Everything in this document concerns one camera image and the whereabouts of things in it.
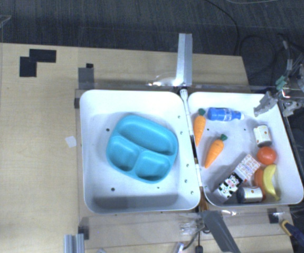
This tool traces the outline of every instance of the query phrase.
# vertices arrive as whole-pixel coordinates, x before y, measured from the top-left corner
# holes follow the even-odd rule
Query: silver can
[[[265,124],[256,126],[253,131],[258,147],[270,146],[272,144],[272,138],[269,133],[269,129]]]
[[[241,187],[236,192],[238,203],[261,202],[263,199],[260,187]]]

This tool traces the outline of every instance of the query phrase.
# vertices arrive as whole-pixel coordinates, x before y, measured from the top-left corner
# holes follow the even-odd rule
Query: blue bottle
[[[209,108],[207,118],[212,121],[231,121],[233,119],[242,120],[244,115],[228,108]]]

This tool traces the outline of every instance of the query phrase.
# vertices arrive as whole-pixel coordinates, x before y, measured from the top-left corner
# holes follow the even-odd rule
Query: banana
[[[267,167],[265,167],[264,171],[263,171],[263,187],[264,190],[272,195],[275,200],[280,200],[279,196],[277,195],[277,193],[275,192],[275,188],[273,186],[273,182],[272,182],[272,178],[273,175],[275,173],[277,169],[277,166],[275,164],[270,164]]]

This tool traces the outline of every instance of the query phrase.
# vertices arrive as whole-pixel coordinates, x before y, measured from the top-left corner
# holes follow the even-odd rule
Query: wooden table
[[[64,235],[75,235],[79,225],[77,149],[65,141],[76,136],[73,101],[78,68],[92,63],[97,80],[146,83],[175,72],[177,54],[20,44],[0,44],[1,48],[0,252],[63,252]],[[38,63],[37,77],[20,77],[20,56],[29,56],[30,48],[56,50],[56,63]],[[193,79],[248,84],[242,59],[235,56],[194,54]],[[291,221],[289,209],[282,211]],[[123,228],[128,240],[137,231],[133,226]],[[229,229],[242,252],[293,252],[278,224],[240,222]],[[139,245],[120,245],[119,238],[109,234],[101,246],[107,253],[166,253],[175,247],[172,237],[157,244],[143,240]],[[220,252],[211,235],[202,239],[205,252]],[[194,252],[195,244],[186,252]]]

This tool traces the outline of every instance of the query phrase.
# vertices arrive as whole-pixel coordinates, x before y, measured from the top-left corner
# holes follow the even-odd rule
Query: blue divided plate
[[[118,171],[146,183],[163,180],[178,153],[175,134],[160,124],[128,115],[116,125],[108,146],[108,162]]]

